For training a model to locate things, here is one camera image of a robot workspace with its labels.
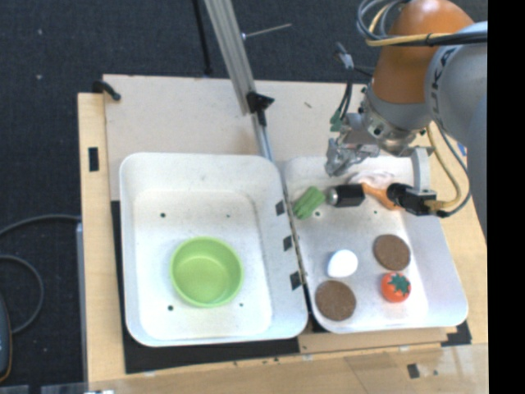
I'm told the orange carrot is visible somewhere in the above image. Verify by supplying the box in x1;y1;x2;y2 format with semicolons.
360;181;401;211

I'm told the brown round biscuit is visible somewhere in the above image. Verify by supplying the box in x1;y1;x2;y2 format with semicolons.
314;279;358;323
372;233;412;272

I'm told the pale flat board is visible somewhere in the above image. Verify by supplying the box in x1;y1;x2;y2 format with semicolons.
101;73;459;355

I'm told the white egg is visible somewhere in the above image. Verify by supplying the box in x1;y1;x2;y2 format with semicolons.
326;249;359;279

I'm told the thin black rod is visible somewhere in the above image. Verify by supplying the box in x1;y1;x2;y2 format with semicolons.
282;178;308;291

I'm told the green toy pea pod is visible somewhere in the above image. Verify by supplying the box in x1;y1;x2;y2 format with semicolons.
291;186;327;221

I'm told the green bowl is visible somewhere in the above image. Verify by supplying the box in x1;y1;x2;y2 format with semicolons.
169;236;246;309

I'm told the white plastic tray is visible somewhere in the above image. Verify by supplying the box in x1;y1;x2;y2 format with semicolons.
280;153;470;336
118;151;310;348

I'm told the black can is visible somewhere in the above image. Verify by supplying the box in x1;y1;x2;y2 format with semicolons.
324;183;367;209

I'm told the orange tomato with green top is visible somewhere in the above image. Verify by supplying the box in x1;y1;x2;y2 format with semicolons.
380;271;413;304

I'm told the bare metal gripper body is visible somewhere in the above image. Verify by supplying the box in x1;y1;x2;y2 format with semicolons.
340;112;418;156

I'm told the black cylinder on white bracket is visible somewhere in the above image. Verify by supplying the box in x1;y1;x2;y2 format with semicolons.
386;146;438;218

